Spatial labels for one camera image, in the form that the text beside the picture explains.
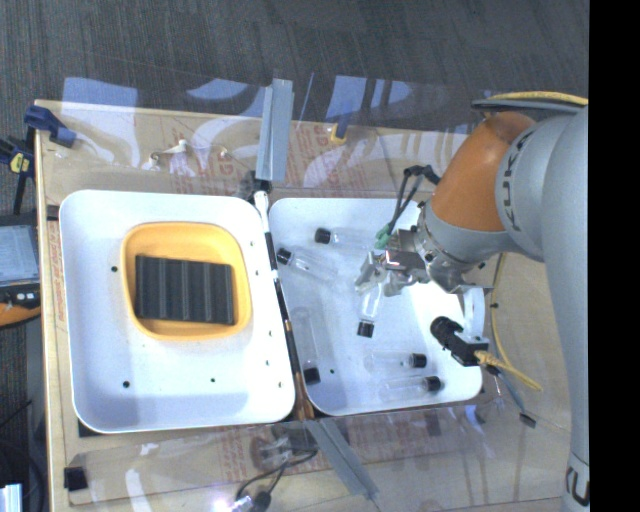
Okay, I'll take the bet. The thin black and white rod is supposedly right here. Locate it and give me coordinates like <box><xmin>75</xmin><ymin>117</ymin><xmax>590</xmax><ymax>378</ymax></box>
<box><xmin>253</xmin><ymin>190</ymin><xmax>315</xmax><ymax>421</ymax></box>

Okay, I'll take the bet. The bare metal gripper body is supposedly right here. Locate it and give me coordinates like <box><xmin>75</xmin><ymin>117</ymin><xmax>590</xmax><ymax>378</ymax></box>
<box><xmin>380</xmin><ymin>227</ymin><xmax>454</xmax><ymax>295</ymax></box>

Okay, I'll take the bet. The brown cardboard board red print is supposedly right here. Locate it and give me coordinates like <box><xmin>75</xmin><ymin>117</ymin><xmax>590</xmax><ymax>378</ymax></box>
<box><xmin>33</xmin><ymin>99</ymin><xmax>574</xmax><ymax>507</ymax></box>

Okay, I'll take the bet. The black cylinder on white bracket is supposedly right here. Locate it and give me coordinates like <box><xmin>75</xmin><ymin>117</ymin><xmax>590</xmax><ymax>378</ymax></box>
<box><xmin>429</xmin><ymin>286</ymin><xmax>491</xmax><ymax>368</ymax></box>

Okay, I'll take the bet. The yellow plastic tub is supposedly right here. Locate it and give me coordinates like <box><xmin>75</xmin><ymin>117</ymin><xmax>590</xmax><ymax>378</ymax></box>
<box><xmin>119</xmin><ymin>221</ymin><xmax>253</xmax><ymax>342</ymax></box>

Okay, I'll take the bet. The white plastic tray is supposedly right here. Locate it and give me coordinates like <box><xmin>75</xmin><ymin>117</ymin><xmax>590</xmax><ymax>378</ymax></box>
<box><xmin>58</xmin><ymin>188</ymin><xmax>297</xmax><ymax>434</ymax></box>
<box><xmin>268</xmin><ymin>197</ymin><xmax>485</xmax><ymax>417</ymax></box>

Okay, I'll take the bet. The clear plastic bottle black cap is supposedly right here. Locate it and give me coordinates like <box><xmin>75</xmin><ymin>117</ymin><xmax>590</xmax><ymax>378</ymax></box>
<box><xmin>276</xmin><ymin>247</ymin><xmax>340</xmax><ymax>282</ymax></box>
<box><xmin>356</xmin><ymin>285</ymin><xmax>385</xmax><ymax>338</ymax></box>
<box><xmin>363</xmin><ymin>351</ymin><xmax>428</xmax><ymax>374</ymax></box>
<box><xmin>378</xmin><ymin>375</ymin><xmax>443</xmax><ymax>403</ymax></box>
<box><xmin>289</xmin><ymin>305</ymin><xmax>322</xmax><ymax>386</ymax></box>
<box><xmin>314</xmin><ymin>226</ymin><xmax>375</xmax><ymax>250</ymax></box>

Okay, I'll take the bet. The black ribbed block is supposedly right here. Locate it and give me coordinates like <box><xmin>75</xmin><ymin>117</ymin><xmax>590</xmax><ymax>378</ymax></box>
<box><xmin>134</xmin><ymin>254</ymin><xmax>236</xmax><ymax>326</ymax></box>

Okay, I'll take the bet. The black block with thin wires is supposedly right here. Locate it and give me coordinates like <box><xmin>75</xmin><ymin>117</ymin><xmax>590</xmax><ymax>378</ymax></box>
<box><xmin>285</xmin><ymin>423</ymin><xmax>319</xmax><ymax>452</ymax></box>

